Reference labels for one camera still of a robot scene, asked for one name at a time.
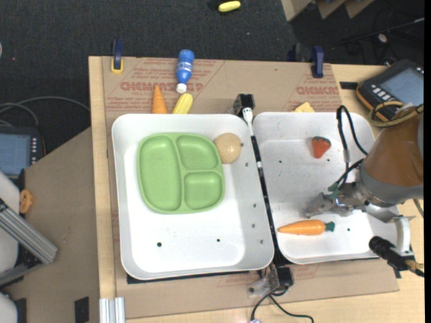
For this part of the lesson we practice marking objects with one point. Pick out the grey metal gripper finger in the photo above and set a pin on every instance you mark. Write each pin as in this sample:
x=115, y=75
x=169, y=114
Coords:
x=316, y=205
x=341, y=211

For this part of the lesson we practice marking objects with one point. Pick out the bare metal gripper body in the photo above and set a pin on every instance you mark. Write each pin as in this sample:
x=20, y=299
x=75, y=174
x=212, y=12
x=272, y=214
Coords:
x=350, y=195

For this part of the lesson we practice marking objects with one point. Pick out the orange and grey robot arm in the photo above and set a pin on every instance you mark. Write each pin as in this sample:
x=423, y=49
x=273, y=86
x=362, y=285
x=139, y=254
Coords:
x=394, y=156

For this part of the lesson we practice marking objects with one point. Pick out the orange carrot with green top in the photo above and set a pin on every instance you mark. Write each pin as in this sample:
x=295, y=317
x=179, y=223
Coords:
x=303, y=228

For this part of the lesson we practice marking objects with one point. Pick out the white plastic tray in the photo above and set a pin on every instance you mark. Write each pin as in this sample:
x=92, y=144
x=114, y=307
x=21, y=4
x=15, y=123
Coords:
x=188, y=241
x=296, y=187

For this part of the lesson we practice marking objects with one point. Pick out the red strawberry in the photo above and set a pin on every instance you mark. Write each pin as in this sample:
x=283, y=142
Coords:
x=320, y=146

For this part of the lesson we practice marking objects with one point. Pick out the thin black and white rod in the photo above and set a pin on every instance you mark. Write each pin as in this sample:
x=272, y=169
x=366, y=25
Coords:
x=259, y=163

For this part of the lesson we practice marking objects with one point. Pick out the yellow cheese wedge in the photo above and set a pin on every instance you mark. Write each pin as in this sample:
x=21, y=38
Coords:
x=304, y=107

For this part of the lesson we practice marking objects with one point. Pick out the beige round potato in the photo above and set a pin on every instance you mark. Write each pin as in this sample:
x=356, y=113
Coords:
x=229, y=148

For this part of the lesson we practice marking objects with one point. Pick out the brown cardboard board red print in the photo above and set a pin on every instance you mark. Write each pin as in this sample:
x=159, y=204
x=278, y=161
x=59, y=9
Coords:
x=269, y=79

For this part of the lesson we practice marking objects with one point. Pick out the green divided plate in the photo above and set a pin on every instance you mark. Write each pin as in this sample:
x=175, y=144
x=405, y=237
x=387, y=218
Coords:
x=158, y=173

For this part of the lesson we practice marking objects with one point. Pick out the yellow corn cob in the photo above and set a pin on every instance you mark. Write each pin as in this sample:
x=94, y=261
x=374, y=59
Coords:
x=183, y=103

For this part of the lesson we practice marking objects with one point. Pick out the plain orange carrot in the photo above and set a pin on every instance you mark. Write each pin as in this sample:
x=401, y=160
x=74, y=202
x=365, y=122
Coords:
x=159, y=103

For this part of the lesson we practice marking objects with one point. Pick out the blue bottle with white cap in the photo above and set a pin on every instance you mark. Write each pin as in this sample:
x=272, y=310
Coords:
x=184, y=69

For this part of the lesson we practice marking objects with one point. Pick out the yellow oval toy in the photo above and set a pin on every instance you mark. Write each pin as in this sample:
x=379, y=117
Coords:
x=229, y=6

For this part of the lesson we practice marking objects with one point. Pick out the orange pretzel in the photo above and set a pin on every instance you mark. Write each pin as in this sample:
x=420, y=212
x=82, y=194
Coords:
x=25, y=201

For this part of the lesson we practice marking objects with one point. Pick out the black cylinder on white bracket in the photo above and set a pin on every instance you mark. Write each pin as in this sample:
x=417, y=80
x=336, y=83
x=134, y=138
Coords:
x=387, y=249

